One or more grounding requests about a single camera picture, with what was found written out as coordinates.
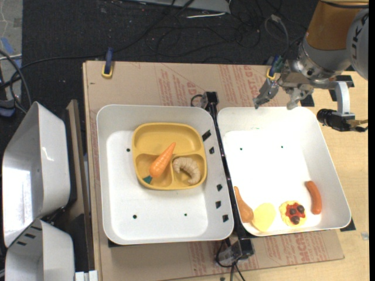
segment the toy pizza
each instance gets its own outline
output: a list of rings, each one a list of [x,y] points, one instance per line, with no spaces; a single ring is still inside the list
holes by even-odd
[[[305,207],[297,201],[286,201],[279,207],[281,218],[290,227],[299,227],[306,221]]]

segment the toy food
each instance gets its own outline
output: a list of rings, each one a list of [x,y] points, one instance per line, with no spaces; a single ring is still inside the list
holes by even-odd
[[[253,210],[242,199],[240,195],[240,190],[238,189],[237,186],[234,186],[234,194],[236,195],[237,206],[240,212],[242,222],[251,222],[254,218]]]
[[[275,207],[271,203],[263,203],[254,210],[253,225],[261,232],[265,232],[272,225],[276,217]]]
[[[311,212],[313,214],[320,214],[322,212],[322,197],[314,181],[307,181],[306,187],[310,192],[312,199]]]
[[[190,175],[189,184],[197,184],[200,181],[200,171],[197,162],[190,157],[179,157],[173,161],[173,169],[178,174],[184,170]]]
[[[150,175],[145,177],[143,180],[148,184],[151,182],[152,178],[158,178],[165,171],[167,165],[171,161],[173,150],[175,149],[176,143],[173,142],[166,148],[163,153],[161,153],[150,165],[149,173]]]
[[[286,201],[279,207],[281,218],[290,227],[298,227],[305,223],[305,207],[297,201]]]

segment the toy sausage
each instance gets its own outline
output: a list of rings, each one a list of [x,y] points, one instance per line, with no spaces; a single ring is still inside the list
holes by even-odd
[[[310,192],[312,198],[312,209],[313,214],[320,214],[322,212],[322,197],[321,194],[313,181],[307,181],[306,187]]]

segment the yellow clip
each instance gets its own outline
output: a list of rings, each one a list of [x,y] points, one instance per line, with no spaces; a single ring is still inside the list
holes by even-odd
[[[269,68],[269,69],[267,70],[267,73],[266,73],[265,76],[266,76],[268,79],[270,79],[270,80],[272,81],[272,80],[275,80],[275,79],[276,79],[276,75],[274,74],[274,76],[271,77],[271,76],[270,76],[270,70],[271,70],[271,68]]]
[[[111,78],[112,77],[112,73],[113,73],[113,66],[111,66],[111,70],[108,74],[105,73],[105,64],[103,65],[103,68],[101,69],[101,75],[104,77],[104,78]]]

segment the yellow round food toy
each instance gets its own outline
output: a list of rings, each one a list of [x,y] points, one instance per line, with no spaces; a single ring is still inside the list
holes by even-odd
[[[271,203],[263,203],[254,210],[252,223],[256,229],[265,232],[272,225],[276,217],[275,207]]]
[[[281,218],[290,227],[299,227],[306,221],[305,207],[297,201],[286,201],[279,207]]]

